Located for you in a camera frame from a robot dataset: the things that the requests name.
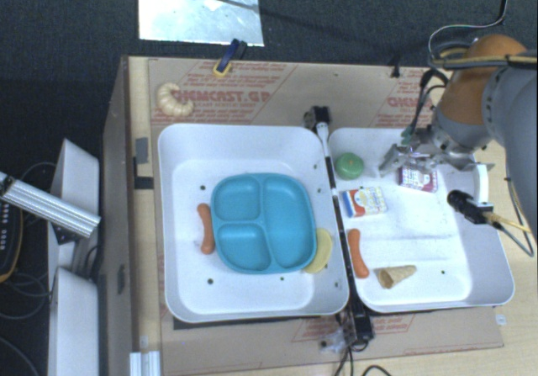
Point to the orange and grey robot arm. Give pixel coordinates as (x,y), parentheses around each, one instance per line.
(471,84)

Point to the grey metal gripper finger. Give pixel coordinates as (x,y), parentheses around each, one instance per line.
(422,160)
(391,160)

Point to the thin black and white rod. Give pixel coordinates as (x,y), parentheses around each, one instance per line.
(337,206)

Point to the tan ice cream cone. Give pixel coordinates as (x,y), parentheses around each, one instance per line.
(393,275)

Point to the purple and white carton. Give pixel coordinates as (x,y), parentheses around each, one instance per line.
(418,181)

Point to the orange sausage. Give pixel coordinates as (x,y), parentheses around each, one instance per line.
(206,227)
(357,252)

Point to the brown cardboard board, red print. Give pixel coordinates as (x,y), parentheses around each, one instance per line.
(260,340)

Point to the white red and blue carton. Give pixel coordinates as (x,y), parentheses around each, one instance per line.
(364,202)

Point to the pale yellow biscuit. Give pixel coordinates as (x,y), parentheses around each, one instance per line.
(323,250)

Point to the black cylinder on white bracket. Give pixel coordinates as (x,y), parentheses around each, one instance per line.
(464,202)

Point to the green round can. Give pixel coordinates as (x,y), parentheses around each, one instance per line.
(349,166)

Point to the cream croissant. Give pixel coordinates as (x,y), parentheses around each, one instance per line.
(170,103)

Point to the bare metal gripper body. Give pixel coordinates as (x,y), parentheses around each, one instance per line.
(437,146)

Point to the white plastic tray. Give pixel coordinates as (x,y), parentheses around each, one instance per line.
(424,239)
(185,290)

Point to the blue divided plate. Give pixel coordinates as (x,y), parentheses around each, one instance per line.
(269,218)

